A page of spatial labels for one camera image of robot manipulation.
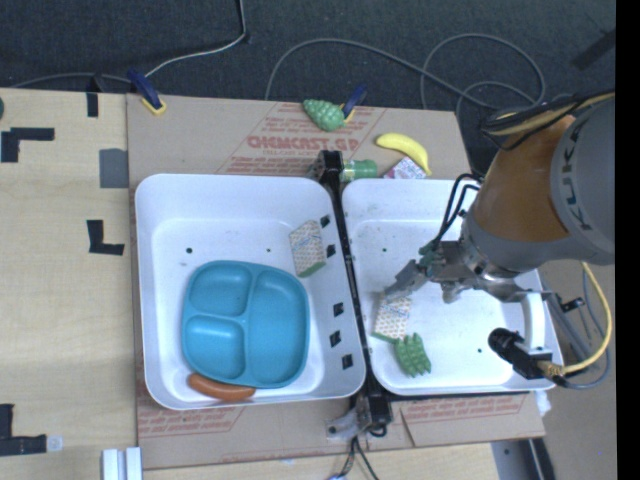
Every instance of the cable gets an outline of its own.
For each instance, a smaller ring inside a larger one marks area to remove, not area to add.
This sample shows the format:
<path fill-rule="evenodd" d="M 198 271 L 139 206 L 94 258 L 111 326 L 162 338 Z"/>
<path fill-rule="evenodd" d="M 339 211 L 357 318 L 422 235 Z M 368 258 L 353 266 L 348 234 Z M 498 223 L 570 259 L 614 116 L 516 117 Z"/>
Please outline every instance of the cable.
<path fill-rule="evenodd" d="M 458 203 L 456 204 L 455 211 L 453 213 L 451 212 L 451 208 L 453 206 L 453 200 L 455 198 L 456 191 L 458 190 L 458 186 L 460 185 L 462 180 L 467 178 L 472 179 L 477 183 L 482 183 L 482 178 L 480 178 L 479 176 L 476 176 L 475 174 L 470 174 L 470 173 L 463 173 L 456 178 L 456 180 L 453 183 L 451 193 L 449 194 L 449 200 L 447 201 L 447 207 L 444 211 L 444 216 L 442 218 L 442 224 L 440 225 L 440 230 L 438 231 L 438 234 L 436 235 L 436 237 L 430 242 L 434 250 L 438 246 L 438 243 L 440 242 L 444 234 L 449 230 L 449 228 L 453 224 L 455 218 L 458 216 L 458 213 L 462 208 L 462 204 L 464 202 L 464 196 L 466 194 L 467 189 L 478 190 L 478 187 L 474 185 L 465 185 L 462 189 L 462 193 L 460 197 L 458 198 Z"/>
<path fill-rule="evenodd" d="M 512 151 L 532 135 L 557 123 L 576 110 L 605 101 L 614 96 L 614 91 L 598 92 L 589 96 L 570 96 L 547 105 L 531 107 L 530 109 L 519 112 L 510 112 L 501 116 L 494 116 L 485 121 L 481 126 L 481 132 L 498 148 L 503 151 Z M 495 139 L 495 136 L 512 135 L 520 132 L 526 133 L 509 146 L 504 146 Z"/>
<path fill-rule="evenodd" d="M 611 313 L 611 308 L 609 306 L 607 298 L 604 295 L 604 292 L 602 291 L 602 288 L 600 287 L 600 284 L 598 283 L 598 280 L 594 276 L 589 265 L 587 265 L 585 262 L 582 262 L 581 264 L 585 274 L 589 278 L 589 281 L 591 281 L 591 284 L 593 285 L 593 288 L 595 289 L 598 295 L 598 298 L 600 299 L 600 303 L 602 304 L 602 307 L 605 313 L 605 318 L 607 321 L 606 331 L 604 333 L 604 338 L 602 339 L 602 343 L 600 344 L 598 349 L 591 355 L 591 357 L 588 357 L 583 361 L 580 361 L 576 364 L 569 365 L 569 366 L 559 365 L 556 363 L 552 363 L 550 361 L 540 361 L 538 363 L 538 367 L 543 372 L 545 372 L 547 376 L 549 376 L 552 379 L 555 379 L 557 377 L 565 377 L 568 374 L 579 372 L 581 370 L 584 370 L 588 366 L 592 365 L 606 352 L 607 347 L 609 346 L 609 342 L 611 340 L 611 335 L 613 332 L 613 317 Z"/>
<path fill-rule="evenodd" d="M 97 73 L 90 73 L 90 72 L 75 72 L 75 73 L 60 73 L 58 75 L 49 75 L 49 76 L 43 76 L 40 78 L 34 78 L 33 80 L 27 80 L 26 82 L 20 82 L 18 84 L 14 84 L 11 85 L 9 87 L 13 88 L 13 89 L 18 89 L 21 87 L 28 87 L 31 85 L 37 85 L 39 83 L 42 82 L 49 82 L 51 80 L 60 80 L 60 79 L 68 79 L 68 78 L 92 78 L 93 76 L 95 76 Z M 104 75 L 101 74 L 100 76 L 102 76 L 102 78 L 105 78 L 107 80 L 113 80 L 115 82 L 122 82 L 123 84 L 128 84 L 131 85 L 131 80 L 129 80 L 128 78 L 123 78 L 120 76 L 114 76 L 114 75 Z"/>
<path fill-rule="evenodd" d="M 472 89 L 474 89 L 476 87 L 484 86 L 484 85 L 494 85 L 494 86 L 497 86 L 497 87 L 502 87 L 503 89 L 507 89 L 507 90 L 513 91 L 513 92 L 517 93 L 518 95 L 522 96 L 523 98 L 527 99 L 532 105 L 537 105 L 537 104 L 542 102 L 542 100 L 544 98 L 544 94 L 546 92 L 546 82 L 545 82 L 545 79 L 544 79 L 544 75 L 542 74 L 542 71 L 540 70 L 538 65 L 535 63 L 535 61 L 524 50 L 522 50 L 521 48 L 517 47 L 516 45 L 514 45 L 514 44 L 512 44 L 512 43 L 510 43 L 508 41 L 505 41 L 504 39 L 501 39 L 499 37 L 491 36 L 491 35 L 488 35 L 488 34 L 478 34 L 478 33 L 459 34 L 459 35 L 456 35 L 456 36 L 452 36 L 452 37 L 450 37 L 448 39 L 445 39 L 444 41 L 441 41 L 440 43 L 438 43 L 435 46 L 435 48 L 433 50 L 431 50 L 431 52 L 429 53 L 429 55 L 425 59 L 424 64 L 422 65 L 422 69 L 424 71 L 427 71 L 427 66 L 431 62 L 431 59 L 434 57 L 434 55 L 438 52 L 438 50 L 440 50 L 444 46 L 448 45 L 449 43 L 452 43 L 454 41 L 459 41 L 461 39 L 484 39 L 484 40 L 487 40 L 487 41 L 496 42 L 498 44 L 501 44 L 503 46 L 506 46 L 506 47 L 511 48 L 512 50 L 516 51 L 518 54 L 520 54 L 527 61 L 527 63 L 535 71 L 535 73 L 536 73 L 536 75 L 538 77 L 538 81 L 540 83 L 540 94 L 534 100 L 533 98 L 529 97 L 524 92 L 522 92 L 519 89 L 517 89 L 516 87 L 513 87 L 511 85 L 508 85 L 508 84 L 505 84 L 505 83 L 502 83 L 502 82 L 495 82 L 495 81 L 477 82 L 477 83 L 467 87 L 463 91 L 463 94 L 461 95 L 461 98 L 458 100 L 457 108 L 459 108 L 460 102 L 464 99 L 464 97 L 463 97 L 464 95 L 466 95 Z M 422 107 L 423 108 L 427 108 L 424 79 L 425 79 L 425 76 L 423 74 L 423 75 L 420 76 L 420 98 L 422 100 Z"/>
<path fill-rule="evenodd" d="M 553 292 L 553 289 L 542 274 L 540 275 L 540 281 L 542 282 L 542 289 L 544 291 Z M 569 339 L 571 347 L 573 348 L 578 360 L 581 361 L 582 359 L 589 357 L 591 354 L 589 345 L 585 342 L 578 330 L 572 324 L 571 320 L 567 317 L 567 314 L 560 307 L 558 298 L 549 297 L 547 299 L 547 304 L 549 306 L 549 312 L 552 319 Z"/>
<path fill-rule="evenodd" d="M 387 426 L 382 425 L 377 429 L 369 429 L 369 434 L 371 434 L 373 437 L 376 437 L 376 438 L 384 437 L 387 435 Z"/>
<path fill-rule="evenodd" d="M 598 321 L 598 319 L 596 318 L 596 316 L 593 313 L 593 307 L 592 307 L 591 300 L 590 300 L 590 297 L 589 297 L 589 290 L 588 290 L 588 287 L 587 287 L 587 281 L 588 281 L 587 273 L 586 273 L 586 271 L 583 270 L 583 273 L 582 273 L 582 291 L 584 292 L 585 305 L 587 307 L 587 310 L 589 311 L 589 316 L 591 317 L 591 320 L 593 321 L 593 323 L 596 326 L 598 332 L 600 333 L 600 336 L 604 339 L 605 331 L 604 331 L 604 329 L 600 325 L 600 322 Z M 599 386 L 600 384 L 602 384 L 604 382 L 604 380 L 609 375 L 609 372 L 611 371 L 611 358 L 610 358 L 610 354 L 609 354 L 609 350 L 608 349 L 605 351 L 604 355 L 605 355 L 604 371 L 596 379 L 594 379 L 594 380 L 592 380 L 590 382 L 574 383 L 574 382 L 570 382 L 565 377 L 556 377 L 553 380 L 559 386 L 561 386 L 563 388 L 568 388 L 568 389 L 584 390 L 584 389 L 591 389 L 591 388 L 594 388 L 596 386 Z"/>
<path fill-rule="evenodd" d="M 541 86 L 541 93 L 538 96 L 538 98 L 535 101 L 540 101 L 543 97 L 543 93 L 545 91 L 545 81 L 544 81 L 544 76 L 542 75 L 542 72 L 540 71 L 540 69 L 538 68 L 538 66 L 535 64 L 535 62 L 533 61 L 533 59 L 531 59 L 531 57 L 529 57 L 523 50 L 521 50 L 520 48 L 518 48 L 515 45 L 512 45 L 511 43 L 500 39 L 498 37 L 493 37 L 493 36 L 489 36 L 486 34 L 461 34 L 458 36 L 454 36 L 451 37 L 445 41 L 443 41 L 442 43 L 440 43 L 439 45 L 436 46 L 436 48 L 434 50 L 432 50 L 431 54 L 429 54 L 429 56 L 427 57 L 427 61 L 425 62 L 425 64 L 428 64 L 431 60 L 431 58 L 433 57 L 433 54 L 435 53 L 435 51 L 437 51 L 438 49 L 442 48 L 444 45 L 455 41 L 455 40 L 459 40 L 459 39 L 463 39 L 463 38 L 482 38 L 482 39 L 488 39 L 488 40 L 492 40 L 495 42 L 498 42 L 500 44 L 504 44 L 510 48 L 513 48 L 516 52 L 518 52 L 519 54 L 523 55 L 525 60 L 527 60 L 527 62 L 529 62 L 529 64 L 532 66 L 532 68 L 534 69 L 535 73 L 538 76 L 538 79 L 540 81 L 540 86 Z M 278 72 L 278 70 L 280 69 L 280 66 L 282 65 L 282 63 L 293 53 L 295 53 L 296 51 L 302 49 L 302 48 L 306 48 L 307 46 L 312 46 L 312 45 L 316 45 L 316 44 L 326 44 L 326 43 L 334 43 L 334 44 L 341 44 L 341 45 L 345 45 L 345 46 L 351 46 L 351 47 L 355 47 L 355 48 L 360 48 L 363 50 L 366 50 L 368 52 L 371 53 L 375 53 L 377 55 L 380 55 L 386 59 L 389 59 L 393 62 L 396 62 L 397 64 L 400 64 L 401 66 L 404 66 L 405 68 L 414 71 L 418 74 L 421 75 L 421 82 L 424 82 L 424 78 L 428 78 L 431 81 L 441 85 L 442 87 L 444 87 L 445 89 L 453 92 L 454 94 L 457 94 L 461 99 L 464 100 L 468 100 L 471 101 L 472 103 L 480 106 L 480 107 L 484 107 L 484 108 L 489 108 L 489 109 L 497 109 L 497 107 L 490 105 L 480 99 L 477 99 L 473 96 L 471 96 L 470 94 L 468 94 L 468 90 L 460 90 L 457 87 L 455 87 L 454 85 L 446 82 L 445 80 L 443 80 L 440 77 L 437 77 L 436 75 L 434 75 L 433 73 L 427 71 L 425 68 L 421 68 L 420 66 L 416 66 L 415 64 L 412 64 L 400 57 L 398 57 L 397 55 L 394 55 L 392 53 L 389 53 L 387 51 L 381 50 L 380 48 L 376 48 L 374 46 L 370 46 L 367 45 L 365 43 L 361 43 L 358 41 L 352 41 L 349 39 L 340 39 L 340 38 L 333 38 L 333 37 L 329 37 L 329 38 L 317 38 L 317 39 L 311 39 L 308 41 L 304 41 L 302 43 L 299 43 L 297 45 L 295 45 L 294 47 L 290 48 L 287 52 L 284 53 L 284 55 L 282 55 L 282 57 L 280 57 L 280 59 L 276 62 L 273 70 L 271 71 L 271 75 L 269 76 L 269 80 L 267 82 L 267 88 L 265 90 L 265 96 L 264 99 L 268 100 L 271 96 L 271 88 L 273 86 L 273 81 L 275 79 L 275 76 Z M 518 89 L 512 88 L 511 86 L 507 85 L 507 84 L 502 84 L 500 82 L 483 82 L 484 84 L 492 84 L 492 85 L 499 85 L 501 87 L 505 87 L 505 88 L 509 88 L 512 90 L 515 90 L 516 92 L 518 92 L 520 95 L 524 95 L 524 93 L 522 93 L 521 91 L 519 91 Z"/>
<path fill-rule="evenodd" d="M 187 60 L 187 59 L 191 59 L 191 58 L 195 58 L 195 57 L 204 57 L 206 55 L 214 55 L 217 53 L 221 53 L 224 52 L 226 50 L 229 50 L 231 48 L 233 48 L 234 46 L 236 46 L 237 44 L 239 44 L 240 42 L 242 42 L 246 37 L 247 37 L 247 23 L 246 23 L 246 18 L 245 18 L 245 12 L 244 12 L 244 2 L 243 0 L 236 0 L 236 6 L 237 6 L 237 10 L 238 10 L 238 16 L 240 18 L 240 26 L 241 26 L 241 32 L 240 35 L 234 39 L 233 41 L 231 41 L 230 43 L 221 46 L 220 48 L 215 48 L 213 50 L 206 50 L 206 51 L 202 51 L 202 52 L 196 52 L 196 53 L 189 53 L 186 55 L 182 55 L 179 57 L 174 57 L 171 59 L 168 59 L 164 62 L 162 62 L 161 64 L 159 64 L 158 66 L 156 66 L 155 68 L 153 68 L 152 70 L 150 70 L 149 72 L 146 73 L 146 77 L 149 78 L 151 75 L 157 73 L 158 71 L 160 71 L 162 68 L 173 64 L 174 62 L 180 62 L 183 60 Z M 17 88 L 22 88 L 22 87 L 29 87 L 32 85 L 37 85 L 39 83 L 42 82 L 49 82 L 52 80 L 60 80 L 60 79 L 67 79 L 67 78 L 91 78 L 95 75 L 96 73 L 89 73 L 89 72 L 77 72 L 77 73 L 60 73 L 60 74 L 56 74 L 56 75 L 49 75 L 49 76 L 43 76 L 40 78 L 34 78 L 33 80 L 27 80 L 25 82 L 20 82 L 18 84 L 14 84 L 11 85 L 11 88 L 17 89 Z M 105 74 L 101 74 L 101 76 L 107 80 L 113 80 L 116 82 L 121 82 L 123 84 L 127 84 L 128 86 L 131 86 L 131 80 L 129 80 L 128 78 L 124 78 L 124 77 L 119 77 L 119 76 L 115 76 L 115 75 L 105 75 Z"/>
<path fill-rule="evenodd" d="M 358 440 L 358 436 L 355 436 L 353 437 L 353 439 L 351 439 L 351 446 L 349 447 L 347 459 L 345 460 L 344 466 L 342 466 L 342 470 L 337 475 L 333 475 L 332 477 L 330 477 L 329 480 L 340 480 L 340 479 L 346 478 L 346 476 L 349 474 L 349 472 L 353 468 L 353 465 L 355 464 L 356 451 L 360 454 L 360 457 L 362 458 L 362 461 L 364 462 L 365 466 L 369 470 L 369 474 L 371 475 L 371 477 L 374 480 L 380 480 L 376 475 L 375 471 L 373 470 L 371 463 L 369 462 L 366 455 L 364 454 L 364 451 L 360 446 L 360 441 Z"/>
<path fill-rule="evenodd" d="M 236 0 L 236 6 L 238 8 L 238 16 L 240 18 L 240 35 L 236 39 L 234 39 L 233 41 L 231 41 L 230 43 L 224 46 L 221 46 L 220 48 L 215 48 L 213 50 L 205 50 L 205 51 L 196 52 L 196 53 L 188 53 L 186 55 L 181 55 L 179 57 L 174 57 L 172 59 L 165 60 L 163 63 L 159 64 L 158 66 L 153 68 L 151 71 L 147 72 L 145 76 L 149 78 L 151 75 L 154 75 L 155 73 L 160 71 L 162 68 L 168 66 L 169 64 L 173 64 L 174 62 L 180 62 L 183 60 L 193 59 L 196 57 L 205 57 L 207 55 L 215 55 L 218 53 L 222 53 L 226 50 L 233 48 L 234 46 L 241 43 L 242 41 L 244 41 L 244 39 L 247 37 L 247 23 L 244 15 L 243 0 Z"/>
<path fill-rule="evenodd" d="M 362 451 L 362 448 L 360 447 L 360 441 L 358 440 L 358 436 L 355 437 L 355 442 L 356 442 L 356 448 L 358 449 L 358 453 L 360 454 L 360 457 L 362 457 L 362 460 L 364 461 L 365 465 L 367 466 L 367 469 L 369 470 L 369 473 L 371 474 L 371 476 L 373 477 L 374 480 L 379 480 L 378 476 L 375 473 L 375 471 L 373 471 L 373 467 L 371 467 L 371 464 L 369 463 L 369 460 L 367 459 L 366 455 Z"/>

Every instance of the wooden surface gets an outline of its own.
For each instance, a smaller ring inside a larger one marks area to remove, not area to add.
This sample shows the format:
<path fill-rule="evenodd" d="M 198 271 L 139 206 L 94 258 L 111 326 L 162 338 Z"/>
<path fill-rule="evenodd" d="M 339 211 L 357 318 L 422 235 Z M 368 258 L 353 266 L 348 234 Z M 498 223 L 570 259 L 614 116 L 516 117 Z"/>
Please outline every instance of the wooden surface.
<path fill-rule="evenodd" d="M 136 445 L 129 192 L 103 189 L 99 152 L 126 149 L 124 97 L 0 90 L 0 130 L 53 127 L 0 164 L 0 403 L 13 434 L 59 435 L 58 452 L 0 458 L 0 478 L 99 478 L 103 449 Z M 90 254 L 86 221 L 104 221 L 122 256 Z M 328 478 L 344 456 L 149 471 L 145 478 Z M 495 479 L 488 444 L 368 454 L 381 478 Z M 352 479 L 367 478 L 357 461 Z"/>

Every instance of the toy sausage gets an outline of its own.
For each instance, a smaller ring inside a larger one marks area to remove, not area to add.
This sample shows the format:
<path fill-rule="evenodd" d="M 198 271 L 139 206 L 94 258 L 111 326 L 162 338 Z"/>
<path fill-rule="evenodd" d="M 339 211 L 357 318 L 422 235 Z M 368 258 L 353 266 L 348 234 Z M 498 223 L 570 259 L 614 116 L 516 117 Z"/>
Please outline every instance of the toy sausage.
<path fill-rule="evenodd" d="M 192 373 L 187 379 L 187 383 L 192 389 L 213 398 L 219 398 L 226 402 L 237 402 L 245 398 L 253 396 L 256 388 L 249 386 L 236 386 L 233 384 L 224 384 L 215 380 L 203 377 L 198 373 Z"/>

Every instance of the blue clamp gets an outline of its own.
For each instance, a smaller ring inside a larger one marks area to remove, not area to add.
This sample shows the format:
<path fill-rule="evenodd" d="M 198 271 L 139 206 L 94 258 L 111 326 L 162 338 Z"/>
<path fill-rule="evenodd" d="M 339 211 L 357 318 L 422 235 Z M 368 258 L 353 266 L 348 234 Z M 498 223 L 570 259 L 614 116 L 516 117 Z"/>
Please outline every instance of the blue clamp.
<path fill-rule="evenodd" d="M 155 115 L 162 114 L 167 105 L 160 99 L 158 93 L 149 82 L 149 79 L 142 73 L 138 73 L 135 69 L 129 68 L 127 78 L 135 86 L 136 90 L 142 95 L 142 103 Z"/>
<path fill-rule="evenodd" d="M 349 99 L 342 107 L 342 113 L 344 114 L 344 118 L 347 119 L 351 112 L 353 111 L 356 105 L 360 105 L 367 97 L 367 86 L 365 84 L 360 84 L 355 88 Z"/>

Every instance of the yellow cable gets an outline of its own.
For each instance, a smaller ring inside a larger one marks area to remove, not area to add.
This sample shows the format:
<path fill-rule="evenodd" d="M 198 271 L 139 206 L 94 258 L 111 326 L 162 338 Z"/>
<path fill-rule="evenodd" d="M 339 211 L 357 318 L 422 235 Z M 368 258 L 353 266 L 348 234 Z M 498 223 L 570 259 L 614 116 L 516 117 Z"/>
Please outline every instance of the yellow cable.
<path fill-rule="evenodd" d="M 615 97 L 616 93 L 615 92 L 608 92 L 605 94 L 600 94 L 597 96 L 593 96 L 591 98 L 586 99 L 585 101 L 583 101 L 582 103 L 580 103 L 576 108 L 573 109 L 573 111 L 575 112 L 576 110 L 579 110 L 581 108 L 587 107 L 589 105 L 595 105 L 596 103 L 600 103 L 601 101 L 605 101 L 608 100 L 610 98 Z M 522 121 L 520 123 L 514 124 L 512 126 L 509 126 L 507 128 L 503 128 L 501 130 L 495 130 L 495 131 L 490 131 L 488 132 L 490 135 L 493 136 L 503 136 L 503 135 L 512 135 L 514 133 L 519 133 L 519 132 L 528 132 L 531 130 L 534 130 L 536 128 L 539 128 L 540 126 L 543 126 L 547 123 L 550 123 L 551 121 L 553 121 L 554 119 L 561 117 L 564 113 L 566 113 L 567 111 L 571 110 L 571 108 L 575 105 L 575 102 L 571 102 L 568 103 L 567 105 L 565 105 L 564 107 L 561 107 L 559 109 L 555 109 L 555 110 L 545 110 L 544 107 L 540 107 L 540 113 L 537 115 L 534 115 L 532 117 L 530 117 L 529 119 Z M 498 116 L 497 118 L 495 118 L 495 121 L 499 121 L 500 119 L 505 119 L 507 117 L 513 117 L 515 115 L 517 115 L 517 112 L 507 112 L 501 116 Z"/>
<path fill-rule="evenodd" d="M 545 371 L 549 376 L 566 375 L 568 373 L 584 370 L 587 366 L 590 366 L 593 363 L 595 363 L 600 358 L 600 356 L 604 354 L 605 350 L 609 346 L 609 342 L 611 341 L 611 335 L 613 333 L 613 316 L 611 314 L 611 307 L 609 306 L 609 303 L 607 302 L 607 298 L 605 297 L 604 292 L 602 291 L 602 288 L 600 287 L 598 280 L 593 275 L 593 272 L 591 271 L 591 268 L 589 267 L 589 265 L 582 262 L 582 268 L 586 272 L 587 276 L 589 277 L 589 280 L 591 281 L 591 284 L 593 285 L 594 289 L 596 290 L 596 293 L 598 294 L 598 298 L 600 299 L 600 302 L 602 304 L 602 307 L 604 309 L 605 316 L 607 319 L 607 329 L 605 331 L 605 335 L 602 340 L 602 343 L 600 344 L 600 347 L 598 347 L 598 350 L 596 350 L 591 357 L 588 357 L 584 361 L 580 361 L 579 363 L 572 364 L 569 366 L 562 366 L 559 364 L 552 363 L 550 361 L 540 361 L 539 367 L 543 371 Z"/>

